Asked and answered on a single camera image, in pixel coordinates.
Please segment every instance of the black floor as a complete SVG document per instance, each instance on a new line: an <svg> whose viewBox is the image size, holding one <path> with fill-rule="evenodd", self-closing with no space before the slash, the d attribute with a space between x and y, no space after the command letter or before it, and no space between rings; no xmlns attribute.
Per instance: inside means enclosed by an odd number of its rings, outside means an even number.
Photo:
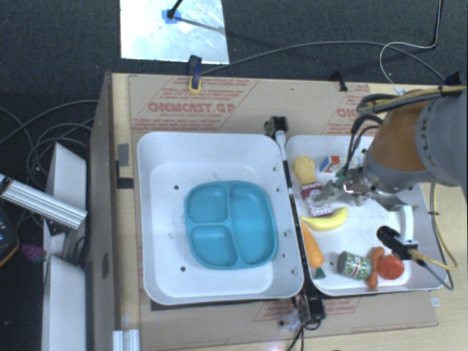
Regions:
<svg viewBox="0 0 468 351"><path fill-rule="evenodd" d="M467 79L467 2L445 0L439 44L433 50L401 48L445 78ZM438 0L222 0L230 60L305 42L402 41L430 45ZM105 70L183 74L185 64L120 57L119 0L0 0L0 107L23 123L67 102L97 99ZM249 61L213 75L387 82L375 45L321 45ZM439 84L441 79L408 56L389 50L385 68L396 83ZM95 104L66 107L27 127L33 143L47 128L82 123ZM24 132L0 110L0 173L26 181L31 147ZM73 137L87 142L84 129ZM65 143L86 157L86 149ZM45 165L48 156L43 158ZM37 173L39 184L46 177ZM20 210L6 205L17 222ZM23 243L40 245L31 220L19 229ZM0 268L0 350L40 350L42 266L17 253Z"/></svg>

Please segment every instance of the white tray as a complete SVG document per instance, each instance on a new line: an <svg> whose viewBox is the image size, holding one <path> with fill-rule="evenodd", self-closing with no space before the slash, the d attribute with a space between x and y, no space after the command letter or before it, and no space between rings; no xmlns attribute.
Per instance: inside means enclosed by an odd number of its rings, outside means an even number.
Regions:
<svg viewBox="0 0 468 351"><path fill-rule="evenodd" d="M282 158L264 135L152 132L137 147L143 232L143 281L165 305L289 298L303 284ZM278 249L256 268L220 271L192 256L184 198L212 181L248 181L269 197Z"/></svg>
<svg viewBox="0 0 468 351"><path fill-rule="evenodd" d="M349 142L349 137L296 135L287 142L286 151L290 167L293 168L293 163L298 156L308 156L312 158L316 165L317 180L326 184L328 180L335 179L335 175L333 173L321 173L318 167L326 156L346 156ZM370 137L363 137L359 148L356 150L356 154L361 161L363 158L361 151L363 148L369 147L370 143ZM292 175L292 184L298 213L299 215L307 215L306 207L299 192L300 185L295 175ZM322 232L311 230L325 259L322 269L326 278L313 279L318 290L326 295L345 296L432 290L441 286L426 269L409 260L404 261L405 271L398 279L388 280L379 277L379 285L376 290L367 287L363 281L351 279L336 272L336 262L341 252L347 251L365 257L369 255L374 247L381 246L382 243L377 238L376 232L383 225L392 227L399 233L406 233L407 238L412 238L419 243L420 251L436 260L441 260L420 186L415 186L412 191L402 192L399 197L407 204L412 205L412 214L411 212L409 214L387 212L381 205L371 199L367 200L365 205L359 207L354 202L341 198L332 204L334 208L346 206L349 216L342 226L334 230ZM407 222L411 226L411 216L414 220L414 232L412 230L405 231L402 227ZM385 254L389 253L390 250L385 247ZM441 277L447 277L447 274L441 268L437 268L436 272Z"/></svg>

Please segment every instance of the yellow banana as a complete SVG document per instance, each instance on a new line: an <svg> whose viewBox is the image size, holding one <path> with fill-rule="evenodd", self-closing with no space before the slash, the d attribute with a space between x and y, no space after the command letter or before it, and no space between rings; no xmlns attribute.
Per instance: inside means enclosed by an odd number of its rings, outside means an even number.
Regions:
<svg viewBox="0 0 468 351"><path fill-rule="evenodd" d="M330 216L325 217L305 217L301 216L301 221L307 223L312 229L316 231L332 230L342 225L348 217L348 210L346 207L338 208Z"/></svg>

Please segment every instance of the tomato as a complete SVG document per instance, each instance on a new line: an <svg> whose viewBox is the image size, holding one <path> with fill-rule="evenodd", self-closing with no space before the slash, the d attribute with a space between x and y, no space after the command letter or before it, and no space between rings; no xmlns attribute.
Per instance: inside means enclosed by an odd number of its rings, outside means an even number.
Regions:
<svg viewBox="0 0 468 351"><path fill-rule="evenodd" d="M377 272L383 278L397 279L404 272L404 264L397 256L388 254L379 260Z"/></svg>

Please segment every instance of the green can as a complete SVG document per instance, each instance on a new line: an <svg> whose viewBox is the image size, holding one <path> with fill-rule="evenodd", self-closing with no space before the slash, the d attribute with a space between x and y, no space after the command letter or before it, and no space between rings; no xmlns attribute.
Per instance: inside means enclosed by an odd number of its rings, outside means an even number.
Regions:
<svg viewBox="0 0 468 351"><path fill-rule="evenodd" d="M372 273L372 261L367 257L343 251L338 257L336 270L343 276L367 281Z"/></svg>

